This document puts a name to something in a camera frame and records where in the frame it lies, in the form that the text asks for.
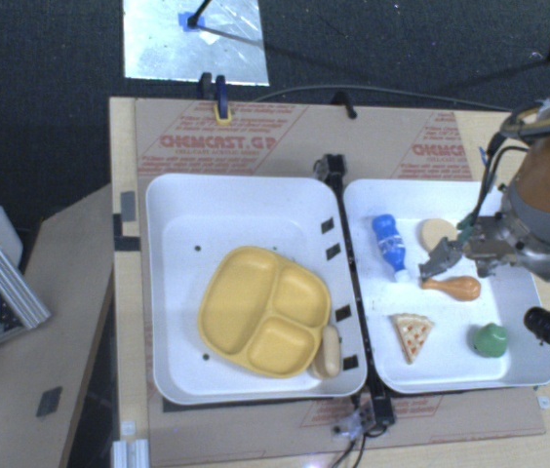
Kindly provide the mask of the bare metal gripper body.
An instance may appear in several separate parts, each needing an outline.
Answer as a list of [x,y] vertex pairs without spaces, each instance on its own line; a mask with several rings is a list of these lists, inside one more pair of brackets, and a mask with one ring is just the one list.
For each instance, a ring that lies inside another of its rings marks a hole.
[[521,267],[550,282],[550,243],[535,236],[512,214],[480,216],[463,247],[478,275],[489,277],[501,265]]

